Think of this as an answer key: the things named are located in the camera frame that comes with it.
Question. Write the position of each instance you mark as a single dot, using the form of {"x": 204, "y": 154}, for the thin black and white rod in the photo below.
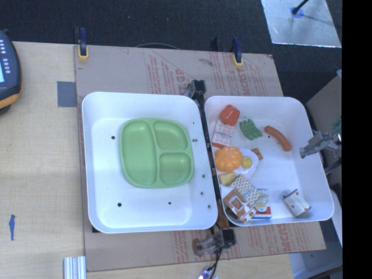
{"x": 208, "y": 139}

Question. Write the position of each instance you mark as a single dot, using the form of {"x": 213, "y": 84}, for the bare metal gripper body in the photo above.
{"x": 334, "y": 141}

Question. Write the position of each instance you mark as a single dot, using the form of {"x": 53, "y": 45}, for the brown cardboard board red print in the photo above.
{"x": 116, "y": 68}

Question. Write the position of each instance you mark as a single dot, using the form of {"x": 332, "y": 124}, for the orange pumpkin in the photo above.
{"x": 228, "y": 158}

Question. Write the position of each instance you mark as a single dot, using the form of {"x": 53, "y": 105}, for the green pea pods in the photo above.
{"x": 250, "y": 129}

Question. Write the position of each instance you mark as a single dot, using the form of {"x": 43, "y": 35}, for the white can with orange dots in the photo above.
{"x": 296, "y": 203}

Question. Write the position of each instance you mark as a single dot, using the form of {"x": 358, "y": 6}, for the small brown biscuit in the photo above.
{"x": 257, "y": 153}

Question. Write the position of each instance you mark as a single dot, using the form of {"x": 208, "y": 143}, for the white fried egg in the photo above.
{"x": 250, "y": 170}

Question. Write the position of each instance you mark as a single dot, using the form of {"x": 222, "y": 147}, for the orange bell pepper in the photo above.
{"x": 229, "y": 115}

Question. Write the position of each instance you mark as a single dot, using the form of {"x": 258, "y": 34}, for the white plastic tray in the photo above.
{"x": 293, "y": 173}
{"x": 104, "y": 161}

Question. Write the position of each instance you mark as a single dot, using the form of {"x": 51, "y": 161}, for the orange and white packet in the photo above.
{"x": 222, "y": 135}

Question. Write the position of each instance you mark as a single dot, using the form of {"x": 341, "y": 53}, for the green divided plate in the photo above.
{"x": 139, "y": 153}

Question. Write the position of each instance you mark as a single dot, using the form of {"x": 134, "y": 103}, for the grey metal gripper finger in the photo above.
{"x": 311, "y": 150}
{"x": 322, "y": 138}

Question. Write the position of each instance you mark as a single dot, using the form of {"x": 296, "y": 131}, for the blue white and red carton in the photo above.
{"x": 263, "y": 206}

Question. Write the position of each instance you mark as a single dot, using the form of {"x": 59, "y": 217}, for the yellow cheese wedge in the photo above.
{"x": 227, "y": 178}

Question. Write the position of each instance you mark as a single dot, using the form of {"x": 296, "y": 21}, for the orange patterned white carton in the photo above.
{"x": 245, "y": 186}

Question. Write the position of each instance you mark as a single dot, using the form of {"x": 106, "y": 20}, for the orange sausage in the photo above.
{"x": 277, "y": 137}

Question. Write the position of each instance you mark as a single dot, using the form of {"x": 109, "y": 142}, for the brown and white carton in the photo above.
{"x": 238, "y": 204}

